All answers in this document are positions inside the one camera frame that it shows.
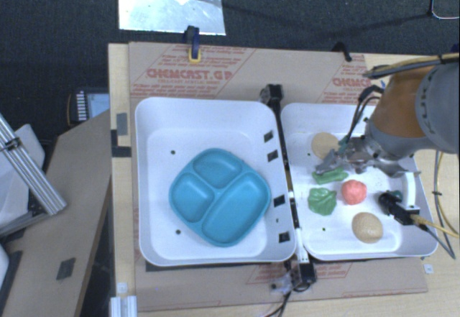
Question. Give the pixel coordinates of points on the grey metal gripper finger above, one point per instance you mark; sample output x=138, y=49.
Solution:
x=325, y=167
x=333, y=154

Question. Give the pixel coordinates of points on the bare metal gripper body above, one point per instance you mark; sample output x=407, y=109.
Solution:
x=361, y=159

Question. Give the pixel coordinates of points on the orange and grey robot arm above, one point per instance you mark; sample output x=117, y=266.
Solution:
x=406, y=110

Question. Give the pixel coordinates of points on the flat green toy lettuce leaf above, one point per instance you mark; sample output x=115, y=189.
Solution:
x=332, y=177

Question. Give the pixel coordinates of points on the tan round biscuit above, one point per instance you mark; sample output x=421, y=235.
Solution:
x=321, y=143

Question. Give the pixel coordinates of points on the pink round toy food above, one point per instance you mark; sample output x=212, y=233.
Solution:
x=354, y=192

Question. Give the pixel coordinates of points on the crumpled green toy lettuce leaf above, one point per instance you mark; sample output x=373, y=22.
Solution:
x=321, y=201

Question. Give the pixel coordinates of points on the thin black and white rod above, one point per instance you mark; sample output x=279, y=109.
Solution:
x=287, y=172

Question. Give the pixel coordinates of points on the tan toy bread roll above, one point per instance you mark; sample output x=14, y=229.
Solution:
x=367, y=228

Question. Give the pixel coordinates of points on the white plastic tray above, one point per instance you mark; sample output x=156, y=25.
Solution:
x=165, y=121
x=330, y=236

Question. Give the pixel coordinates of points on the brown cardboard board red print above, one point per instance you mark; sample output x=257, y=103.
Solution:
x=287, y=67

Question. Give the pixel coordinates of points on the blue divided plate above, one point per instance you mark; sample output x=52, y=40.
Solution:
x=219, y=197

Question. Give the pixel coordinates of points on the black cylinder on white bracket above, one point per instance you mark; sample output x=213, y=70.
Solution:
x=395, y=206

